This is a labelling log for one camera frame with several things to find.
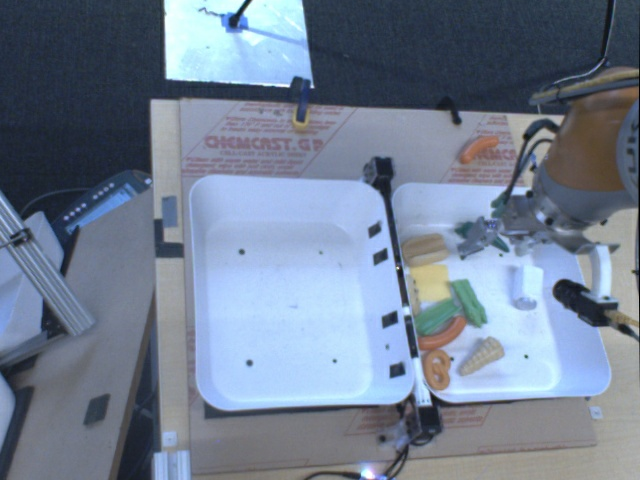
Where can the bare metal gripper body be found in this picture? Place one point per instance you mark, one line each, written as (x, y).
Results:
(545, 223)

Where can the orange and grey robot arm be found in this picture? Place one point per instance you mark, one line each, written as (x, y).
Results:
(585, 148)

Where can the thin black and white rod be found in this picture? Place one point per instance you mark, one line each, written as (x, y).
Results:
(400, 268)

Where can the light green toy vegetable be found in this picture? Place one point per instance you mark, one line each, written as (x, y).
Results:
(437, 315)

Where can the beige toy biscuit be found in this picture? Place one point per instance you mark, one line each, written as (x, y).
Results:
(413, 298)

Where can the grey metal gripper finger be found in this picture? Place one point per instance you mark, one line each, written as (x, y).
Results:
(525, 245)
(472, 242)

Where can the beige toy corn cone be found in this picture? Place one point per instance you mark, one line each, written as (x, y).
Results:
(484, 355)

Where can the yellow toy cheese slice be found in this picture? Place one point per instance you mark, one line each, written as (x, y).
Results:
(432, 283)

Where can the white and grey small object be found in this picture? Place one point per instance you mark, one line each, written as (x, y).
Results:
(522, 283)

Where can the orange toy sausage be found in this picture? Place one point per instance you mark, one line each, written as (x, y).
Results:
(442, 338)
(479, 149)

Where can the white plastic tray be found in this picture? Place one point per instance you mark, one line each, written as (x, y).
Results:
(530, 353)
(290, 293)

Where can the black cylinder on white bracket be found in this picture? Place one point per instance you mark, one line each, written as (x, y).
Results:
(582, 298)

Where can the tan toy bread bun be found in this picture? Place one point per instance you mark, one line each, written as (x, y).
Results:
(425, 249)

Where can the green toy bean pods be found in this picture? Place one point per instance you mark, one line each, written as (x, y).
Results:
(471, 300)

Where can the orange toy pretzel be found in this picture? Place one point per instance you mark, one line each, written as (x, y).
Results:
(437, 368)

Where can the brown cardboard board red print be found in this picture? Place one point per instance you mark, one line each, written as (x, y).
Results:
(280, 143)

